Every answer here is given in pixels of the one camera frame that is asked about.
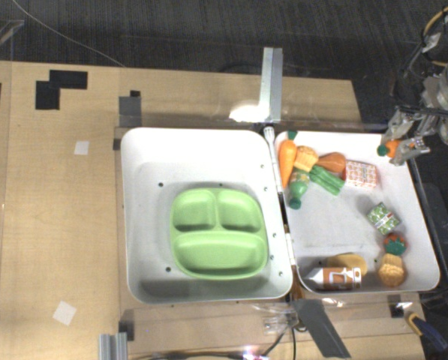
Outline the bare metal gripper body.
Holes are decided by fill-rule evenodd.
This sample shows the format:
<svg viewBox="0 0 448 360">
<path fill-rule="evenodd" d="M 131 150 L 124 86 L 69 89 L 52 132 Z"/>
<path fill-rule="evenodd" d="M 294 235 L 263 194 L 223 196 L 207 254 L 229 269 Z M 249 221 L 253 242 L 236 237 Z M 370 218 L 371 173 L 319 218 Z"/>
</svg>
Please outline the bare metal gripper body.
<svg viewBox="0 0 448 360">
<path fill-rule="evenodd" d="M 427 77 L 423 85 L 422 99 L 425 106 L 448 112 L 448 73 L 442 73 L 439 77 Z M 438 117 L 437 133 L 448 145 L 448 115 L 439 115 Z"/>
</svg>

